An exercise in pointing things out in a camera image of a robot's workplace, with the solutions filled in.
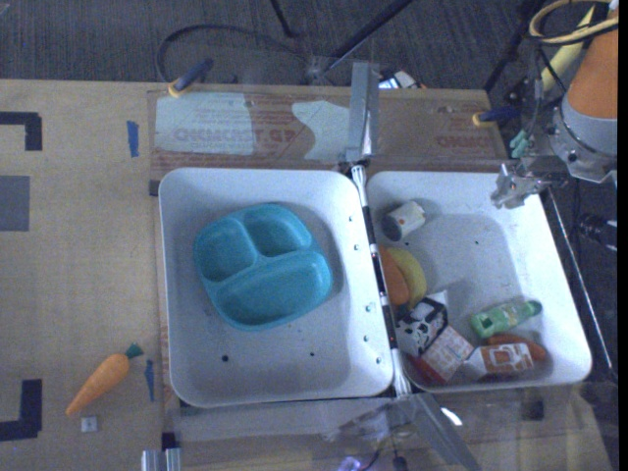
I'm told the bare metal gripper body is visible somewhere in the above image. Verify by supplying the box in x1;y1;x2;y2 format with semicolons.
517;124;618;188

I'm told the white plastic tray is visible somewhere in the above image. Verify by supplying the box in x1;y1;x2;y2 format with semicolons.
365;170;594;394
157;167;396;409

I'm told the brown cardboard board red print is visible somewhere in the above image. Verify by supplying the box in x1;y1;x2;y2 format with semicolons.
146;83;546;444

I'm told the small white can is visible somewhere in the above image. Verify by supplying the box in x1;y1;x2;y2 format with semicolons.
381;199;427;242

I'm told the green plastic bottle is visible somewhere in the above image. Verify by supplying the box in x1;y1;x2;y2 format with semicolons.
469;299;544;340

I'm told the yellow banana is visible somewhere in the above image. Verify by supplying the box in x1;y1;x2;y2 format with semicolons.
386;246;428;309

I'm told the orange sausage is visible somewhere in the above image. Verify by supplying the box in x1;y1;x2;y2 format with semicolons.
486;333;548;362

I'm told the black and white carton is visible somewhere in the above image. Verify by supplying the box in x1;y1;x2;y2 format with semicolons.
394;289;450;358

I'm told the orange and white carton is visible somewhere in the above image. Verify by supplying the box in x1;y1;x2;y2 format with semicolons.
463;341;535;380
419;325;476;385

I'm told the blue divided plate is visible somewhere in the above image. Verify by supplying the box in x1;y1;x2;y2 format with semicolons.
192;202;335;333

